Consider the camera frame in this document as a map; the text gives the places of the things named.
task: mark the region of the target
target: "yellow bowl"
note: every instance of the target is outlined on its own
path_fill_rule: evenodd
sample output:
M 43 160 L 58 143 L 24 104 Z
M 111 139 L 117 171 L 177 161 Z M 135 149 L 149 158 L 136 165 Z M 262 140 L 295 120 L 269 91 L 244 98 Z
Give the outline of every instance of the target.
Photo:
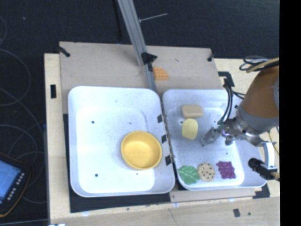
M 162 158 L 160 142 L 146 131 L 133 131 L 122 140 L 121 153 L 126 164 L 134 169 L 156 167 Z

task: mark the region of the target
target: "white tray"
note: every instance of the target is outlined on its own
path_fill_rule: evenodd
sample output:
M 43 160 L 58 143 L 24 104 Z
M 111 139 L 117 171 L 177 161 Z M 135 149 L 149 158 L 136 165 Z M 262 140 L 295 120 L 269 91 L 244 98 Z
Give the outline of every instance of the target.
M 71 186 L 83 197 L 162 194 L 175 183 L 161 102 L 149 89 L 73 88 L 68 96 Z M 134 170 L 123 161 L 120 145 L 135 130 L 154 135 L 162 160 L 148 170 Z
M 233 97 L 234 103 L 231 118 L 235 116 L 235 105 L 241 100 Z M 223 116 L 228 95 L 223 89 L 172 89 L 163 94 L 163 106 L 166 115 L 167 128 L 170 135 L 171 147 L 177 170 L 182 166 L 194 166 L 208 162 L 213 165 L 216 176 L 213 181 L 205 182 L 201 179 L 191 185 L 185 184 L 179 173 L 180 183 L 188 190 L 198 191 L 206 189 L 239 188 L 239 187 L 260 187 L 266 180 L 253 172 L 248 166 L 250 158 L 261 159 L 257 147 L 245 140 L 235 140 L 232 145 L 225 145 L 225 138 L 219 137 L 216 141 L 206 146 L 201 145 L 201 138 L 211 127 L 217 128 L 217 122 Z M 195 118 L 198 121 L 198 134 L 196 139 L 190 140 L 182 136 L 183 117 L 181 107 L 183 105 L 200 105 L 203 107 L 204 115 Z M 230 161 L 235 168 L 236 178 L 222 179 L 218 166 L 219 161 Z

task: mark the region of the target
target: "green leaf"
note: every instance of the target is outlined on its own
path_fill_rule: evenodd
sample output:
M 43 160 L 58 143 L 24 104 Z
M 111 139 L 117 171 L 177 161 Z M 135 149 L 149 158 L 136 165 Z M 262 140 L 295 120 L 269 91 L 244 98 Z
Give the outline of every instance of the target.
M 178 169 L 181 179 L 185 184 L 190 185 L 199 181 L 198 170 L 193 166 L 182 166 Z

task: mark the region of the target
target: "wooden table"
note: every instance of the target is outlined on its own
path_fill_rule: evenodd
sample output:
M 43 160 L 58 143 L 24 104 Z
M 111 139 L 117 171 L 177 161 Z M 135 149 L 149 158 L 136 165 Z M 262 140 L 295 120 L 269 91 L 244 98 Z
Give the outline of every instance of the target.
M 161 47 L 150 47 L 159 51 Z M 177 60 L 185 58 L 195 48 L 176 48 Z M 171 202 L 159 205 L 121 207 L 88 212 L 70 213 L 67 162 L 63 129 L 63 97 L 61 58 L 59 54 L 45 54 L 45 88 L 47 105 L 47 164 L 48 207 L 51 224 L 67 225 L 280 225 L 280 187 L 269 181 L 270 198 L 253 199 L 259 189 L 220 190 L 215 192 L 171 191 Z M 256 73 L 242 73 L 238 67 L 242 59 L 215 59 L 217 71 L 230 72 L 237 92 L 246 92 Z M 56 96 L 51 98 L 51 85 Z M 273 129 L 262 136 L 277 141 L 275 155 L 279 167 L 279 134 Z

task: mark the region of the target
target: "tan bread slice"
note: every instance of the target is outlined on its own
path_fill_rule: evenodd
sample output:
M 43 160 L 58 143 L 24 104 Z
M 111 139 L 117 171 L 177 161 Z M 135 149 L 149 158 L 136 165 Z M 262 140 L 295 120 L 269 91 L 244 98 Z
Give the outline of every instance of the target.
M 166 81 L 169 80 L 167 72 L 159 67 L 153 67 L 152 71 L 154 73 L 154 78 L 156 81 Z
M 185 118 L 199 118 L 204 114 L 203 108 L 199 105 L 183 105 L 181 109 Z
M 215 170 L 214 170 L 213 166 L 210 163 L 204 162 L 204 163 L 199 164 L 198 174 L 199 174 L 199 177 L 203 181 L 210 182 L 215 177 Z
M 182 125 L 182 136 L 194 140 L 198 134 L 198 122 L 195 119 L 188 118 Z

